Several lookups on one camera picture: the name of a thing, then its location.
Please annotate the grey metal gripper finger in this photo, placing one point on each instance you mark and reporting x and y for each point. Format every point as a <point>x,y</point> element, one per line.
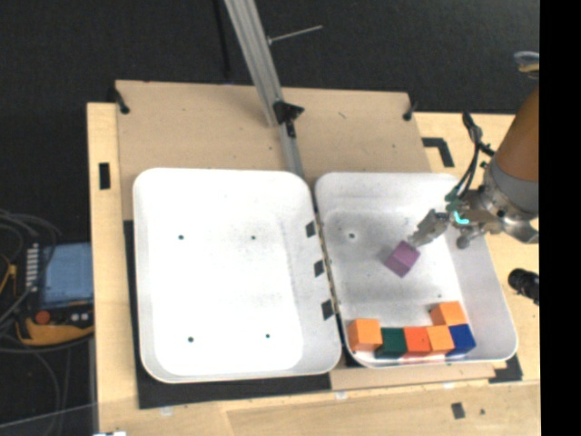
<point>435,233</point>
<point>421,230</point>

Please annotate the purple cube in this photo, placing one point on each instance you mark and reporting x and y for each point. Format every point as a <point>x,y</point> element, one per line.
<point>401,258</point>

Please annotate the green cube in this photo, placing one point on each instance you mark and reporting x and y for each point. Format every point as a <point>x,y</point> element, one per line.
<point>393,341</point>

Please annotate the white plastic tray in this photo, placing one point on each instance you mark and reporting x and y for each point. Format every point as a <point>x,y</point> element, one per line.
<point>363,289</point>
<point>227,280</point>

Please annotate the brown cardboard board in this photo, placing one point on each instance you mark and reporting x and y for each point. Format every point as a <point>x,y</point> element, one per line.
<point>204,130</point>

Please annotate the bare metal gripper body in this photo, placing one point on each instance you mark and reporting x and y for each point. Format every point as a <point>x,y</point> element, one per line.
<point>495,218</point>

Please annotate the red-orange cube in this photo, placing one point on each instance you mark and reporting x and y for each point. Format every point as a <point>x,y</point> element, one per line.
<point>416,339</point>

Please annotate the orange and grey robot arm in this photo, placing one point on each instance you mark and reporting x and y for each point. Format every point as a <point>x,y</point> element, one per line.
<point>519,152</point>

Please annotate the orange cube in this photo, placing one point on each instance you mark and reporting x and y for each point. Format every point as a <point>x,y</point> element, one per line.
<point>440,338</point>
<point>364,333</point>
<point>450,312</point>

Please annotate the blue cube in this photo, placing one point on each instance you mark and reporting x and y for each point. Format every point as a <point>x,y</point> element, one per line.
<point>462,338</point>

